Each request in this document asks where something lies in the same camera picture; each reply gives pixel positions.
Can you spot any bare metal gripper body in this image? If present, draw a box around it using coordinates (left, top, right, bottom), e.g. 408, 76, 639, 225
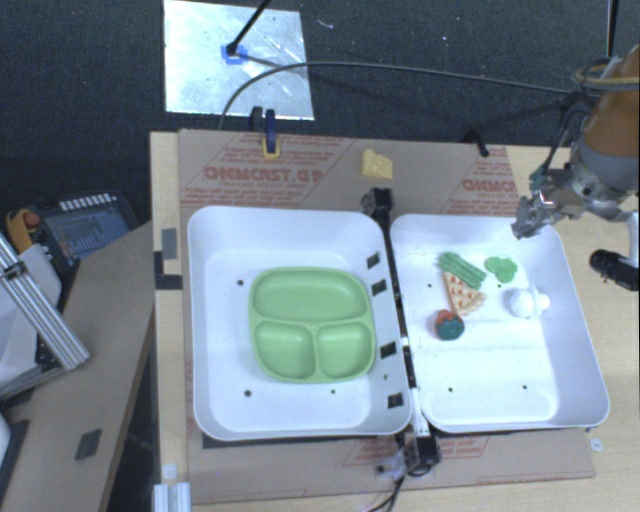
535, 168, 629, 222

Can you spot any brown cardboard board red print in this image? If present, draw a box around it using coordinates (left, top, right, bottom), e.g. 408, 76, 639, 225
177, 128, 598, 506

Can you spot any pizza slice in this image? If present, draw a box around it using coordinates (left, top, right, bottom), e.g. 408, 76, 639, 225
441, 271, 488, 318

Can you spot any white plastic tray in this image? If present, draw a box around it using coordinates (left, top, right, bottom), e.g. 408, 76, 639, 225
389, 213, 612, 435
186, 204, 415, 443

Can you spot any white rounded toy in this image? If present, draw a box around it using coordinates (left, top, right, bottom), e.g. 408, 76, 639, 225
508, 285, 552, 319

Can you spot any black cylinder on white bracket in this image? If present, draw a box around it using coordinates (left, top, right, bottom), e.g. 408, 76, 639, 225
588, 200, 640, 292

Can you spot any green divided plate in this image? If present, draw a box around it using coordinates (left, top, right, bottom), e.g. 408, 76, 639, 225
247, 266, 378, 386

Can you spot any green beans bundle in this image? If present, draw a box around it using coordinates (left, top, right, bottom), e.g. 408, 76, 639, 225
437, 251, 489, 291

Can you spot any red and green strawberry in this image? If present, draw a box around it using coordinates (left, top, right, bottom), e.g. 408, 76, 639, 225
426, 308, 467, 343

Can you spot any yellow cheese wedge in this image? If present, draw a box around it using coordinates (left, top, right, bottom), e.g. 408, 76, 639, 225
361, 148, 394, 181

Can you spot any thin black and white rod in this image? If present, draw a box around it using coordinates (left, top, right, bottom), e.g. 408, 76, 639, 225
378, 214, 427, 437

